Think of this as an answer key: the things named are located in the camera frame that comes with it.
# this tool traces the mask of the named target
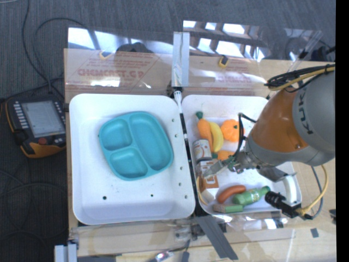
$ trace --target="bottle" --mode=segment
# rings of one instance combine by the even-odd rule
[[[233,203],[238,205],[251,205],[259,201],[264,195],[270,191],[269,186],[263,186],[262,188],[249,189],[243,193],[235,194]]]

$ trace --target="dark floor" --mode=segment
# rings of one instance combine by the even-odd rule
[[[67,154],[28,159],[5,101],[53,93],[63,101],[63,49],[71,25],[171,34],[184,20],[319,30],[335,46],[336,0],[0,0],[0,261],[53,261],[67,242]]]

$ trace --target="display screen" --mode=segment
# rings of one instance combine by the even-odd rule
[[[22,103],[22,108],[35,138],[65,133],[53,101]]]

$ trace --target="white tray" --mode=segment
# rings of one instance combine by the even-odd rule
[[[174,160],[153,176],[125,181],[110,169],[98,132],[108,120],[132,111],[154,115],[173,148]],[[88,225],[178,219],[195,208],[179,108],[165,96],[80,94],[69,105],[73,211]]]
[[[238,113],[242,112],[246,116],[257,120],[259,114],[266,105],[267,100],[262,97],[246,97],[246,96],[209,96],[209,95],[189,95],[186,96],[182,101],[183,115],[185,119],[185,125],[188,132],[188,140],[191,150],[191,156],[194,156],[192,150],[192,143],[197,139],[200,139],[197,129],[197,117],[196,112],[202,111],[204,118],[218,123],[221,125],[224,120],[235,119],[238,120]],[[243,119],[243,126],[245,128],[245,136],[248,136],[249,132],[253,127],[253,123]],[[236,151],[237,142],[225,141],[223,148],[225,150]],[[193,166],[196,166],[196,162],[193,158]],[[291,162],[286,162],[278,168],[287,174],[294,173],[294,169]],[[261,188],[262,186],[269,186],[272,191],[282,195],[286,195],[286,187],[284,183],[274,183],[267,178],[261,176],[256,169],[245,170],[241,174],[231,172],[228,169],[217,174],[219,191],[218,194],[229,186],[236,184],[243,184],[246,189]],[[291,187],[291,194],[295,199],[301,199],[300,189],[297,179],[294,177],[294,186]],[[213,205],[218,202],[214,200],[209,205],[201,204],[202,208],[210,214],[219,213],[213,211]],[[266,212],[275,211],[277,209],[266,203],[264,197],[252,205],[245,206],[242,213],[253,213],[253,212]]]

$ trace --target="silver can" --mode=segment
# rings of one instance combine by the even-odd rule
[[[196,163],[204,160],[212,160],[211,150],[207,139],[199,139],[192,143]]]

